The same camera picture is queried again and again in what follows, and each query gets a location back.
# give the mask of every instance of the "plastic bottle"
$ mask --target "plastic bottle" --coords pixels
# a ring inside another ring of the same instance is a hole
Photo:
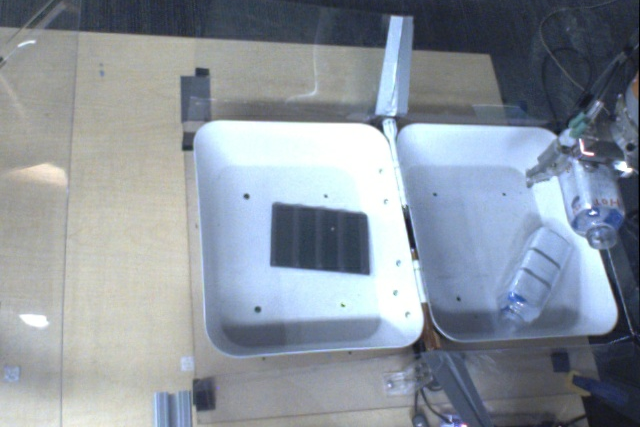
[[[542,227],[533,232],[506,292],[498,299],[503,318],[514,326],[536,320],[547,304],[571,251],[569,242],[549,228]]]
[[[573,230],[595,249],[615,246],[625,214],[615,171],[572,160],[558,179]]]

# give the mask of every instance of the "white cable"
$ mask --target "white cable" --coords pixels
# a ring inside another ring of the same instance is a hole
[[[567,79],[569,79],[569,81],[576,86],[577,88],[579,88],[581,91],[585,91],[585,87],[580,84],[578,81],[576,81],[571,74],[562,66],[562,64],[560,64],[560,61],[558,61],[558,58],[554,55],[554,53],[551,51],[551,49],[549,48],[549,45],[547,45],[546,40],[544,39],[544,33],[542,32],[542,27],[544,26],[545,23],[547,23],[547,21],[549,20],[549,18],[551,18],[552,16],[558,14],[558,13],[562,13],[564,11],[573,11],[573,10],[587,10],[587,9],[598,9],[601,7],[605,7],[605,6],[609,6],[611,4],[614,4],[616,2],[618,2],[619,0],[607,0],[605,2],[602,2],[600,4],[593,4],[591,6],[574,6],[574,7],[560,7],[557,8],[553,11],[551,11],[551,13],[549,13],[547,16],[545,16],[542,21],[540,22],[540,25],[538,26],[538,33],[540,35],[540,41],[542,42],[542,46],[544,47],[544,49],[548,52],[549,56],[551,56],[551,59],[553,59],[553,62],[556,63],[556,65],[558,66],[558,68],[560,68],[560,71],[562,72],[562,74],[567,77]]]

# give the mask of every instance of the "clear water bottle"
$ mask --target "clear water bottle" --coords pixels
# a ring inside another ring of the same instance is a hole
[[[533,232],[506,292],[498,299],[503,318],[514,326],[536,320],[547,304],[571,251],[571,244],[549,228],[543,226]]]
[[[573,230],[595,249],[608,249],[618,241],[624,203],[613,169],[572,160],[558,175],[564,208]]]

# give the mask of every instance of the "white plastic tray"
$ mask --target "white plastic tray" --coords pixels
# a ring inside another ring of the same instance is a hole
[[[423,315],[393,166],[367,125],[215,121],[194,144],[204,312],[231,356],[397,348]],[[370,275],[272,267],[275,202],[368,216]]]
[[[424,282],[438,329],[462,342],[599,335],[618,315],[599,253],[570,228],[556,178],[525,187],[553,140],[521,127],[414,124],[398,137]],[[540,318],[518,331],[496,298],[530,233],[546,225],[574,247]]]

